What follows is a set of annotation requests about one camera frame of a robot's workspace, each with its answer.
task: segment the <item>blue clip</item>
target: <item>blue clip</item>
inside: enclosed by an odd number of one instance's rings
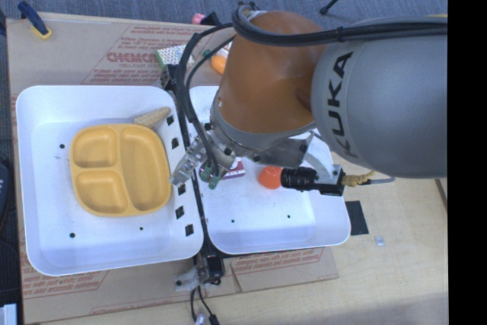
[[[27,19],[32,23],[33,32],[40,38],[47,40],[51,37],[53,32],[49,29],[37,14],[37,11],[32,8],[25,0],[18,4],[18,9],[21,11],[22,15],[27,17]]]

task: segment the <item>orange ball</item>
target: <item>orange ball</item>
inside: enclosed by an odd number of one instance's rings
[[[281,186],[281,172],[282,167],[268,165],[260,171],[258,181],[265,188],[275,190]]]

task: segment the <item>kuka logo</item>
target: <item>kuka logo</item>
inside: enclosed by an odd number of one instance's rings
[[[342,116],[340,114],[340,111],[337,110],[340,108],[341,103],[339,95],[340,91],[342,90],[343,76],[345,75],[345,64],[347,63],[347,60],[352,57],[352,54],[353,52],[350,52],[344,54],[343,56],[340,56],[338,59],[336,59],[335,65],[333,66],[333,71],[339,76],[339,83],[334,87],[333,80],[331,78],[329,80],[328,89],[330,93],[330,99],[328,99],[328,107],[330,108],[330,110],[328,110],[328,117],[334,119],[336,121],[336,124],[338,125],[338,128],[332,129],[333,134],[335,135],[335,140],[340,144],[340,146],[343,148],[348,156],[358,158],[357,155],[353,154],[350,151],[351,145],[349,144],[349,141],[346,138],[345,130],[343,129]]]

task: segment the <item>pink object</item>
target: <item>pink object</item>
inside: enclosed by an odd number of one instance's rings
[[[196,13],[196,14],[193,15],[193,19],[191,20],[191,23],[192,24],[201,24],[201,21],[204,18],[206,18],[205,15]]]
[[[245,174],[244,163],[240,158],[237,158],[235,162],[232,164],[230,170],[221,178],[222,180],[225,179],[233,179],[234,177],[241,177]]]

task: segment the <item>cardboard sheet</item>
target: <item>cardboard sheet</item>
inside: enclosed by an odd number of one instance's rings
[[[193,266],[191,259],[62,277],[42,275],[30,265],[23,229],[15,101],[23,89],[39,84],[159,85],[161,69],[155,50],[186,43],[193,33],[208,27],[63,14],[40,13],[40,16],[53,31],[49,40],[34,35],[27,20],[8,20],[25,323],[189,300],[189,292],[175,292],[173,275],[188,271]],[[194,52],[196,61],[232,33],[227,29],[202,40]],[[196,74],[193,85],[216,85],[219,79],[220,75],[207,65]],[[222,284],[209,286],[208,296],[338,277],[329,248],[238,256],[226,259],[224,264],[226,274]]]

